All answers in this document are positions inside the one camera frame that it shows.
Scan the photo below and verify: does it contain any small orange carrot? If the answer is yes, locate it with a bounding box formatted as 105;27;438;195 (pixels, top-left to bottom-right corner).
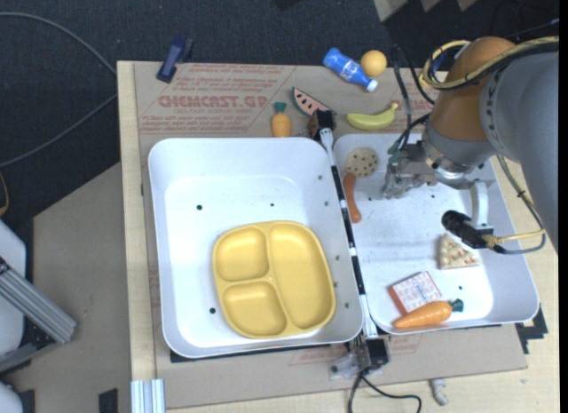
271;101;293;139

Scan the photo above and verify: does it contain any black cylinder on white bracket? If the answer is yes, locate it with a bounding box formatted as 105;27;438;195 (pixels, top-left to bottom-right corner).
441;179;495;250

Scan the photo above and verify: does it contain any yellow-orange ball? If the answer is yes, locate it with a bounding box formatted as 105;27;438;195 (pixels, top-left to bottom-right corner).
359;50;388;78

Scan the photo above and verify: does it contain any thin black and white rod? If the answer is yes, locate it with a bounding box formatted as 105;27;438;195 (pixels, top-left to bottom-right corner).
319;128;379;339

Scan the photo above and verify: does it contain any yellow divided plate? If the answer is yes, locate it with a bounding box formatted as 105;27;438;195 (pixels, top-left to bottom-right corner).
211;219;337;340

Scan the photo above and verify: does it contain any large orange carrot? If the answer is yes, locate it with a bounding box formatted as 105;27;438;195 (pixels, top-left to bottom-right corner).
393;298;464;330

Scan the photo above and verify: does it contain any orange sausage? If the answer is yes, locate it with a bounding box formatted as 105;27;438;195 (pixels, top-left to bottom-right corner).
342;172;363;224

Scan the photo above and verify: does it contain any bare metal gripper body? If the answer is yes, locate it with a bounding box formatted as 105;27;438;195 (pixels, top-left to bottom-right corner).
386;141;483;191

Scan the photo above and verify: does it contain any beige chocolate chip biscuit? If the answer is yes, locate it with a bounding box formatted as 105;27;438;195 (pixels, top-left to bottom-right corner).
344;147;380;179

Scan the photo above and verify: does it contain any red watermelon slice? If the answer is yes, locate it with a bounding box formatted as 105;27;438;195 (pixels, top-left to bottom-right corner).
291;86;334;117

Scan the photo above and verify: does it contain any brown cardboard board, red print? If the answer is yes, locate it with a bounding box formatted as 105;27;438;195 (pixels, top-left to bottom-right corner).
132;60;529;409

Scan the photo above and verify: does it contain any beige pizza slice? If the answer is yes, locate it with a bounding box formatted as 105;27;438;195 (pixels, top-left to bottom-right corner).
438;233;481;270

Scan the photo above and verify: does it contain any yellow banana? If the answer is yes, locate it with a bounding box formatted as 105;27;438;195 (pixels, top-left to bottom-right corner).
346;102;399;131

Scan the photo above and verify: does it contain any orange and white packet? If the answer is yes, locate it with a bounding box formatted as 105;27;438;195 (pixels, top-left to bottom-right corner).
388;271;444;316

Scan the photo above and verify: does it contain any white plastic tray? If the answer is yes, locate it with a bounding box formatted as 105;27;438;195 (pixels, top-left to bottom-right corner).
147;137;366;360
332;132;540;337

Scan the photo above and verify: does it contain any blue plastic bottle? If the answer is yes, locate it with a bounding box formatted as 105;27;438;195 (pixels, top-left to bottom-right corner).
322;47;380;93

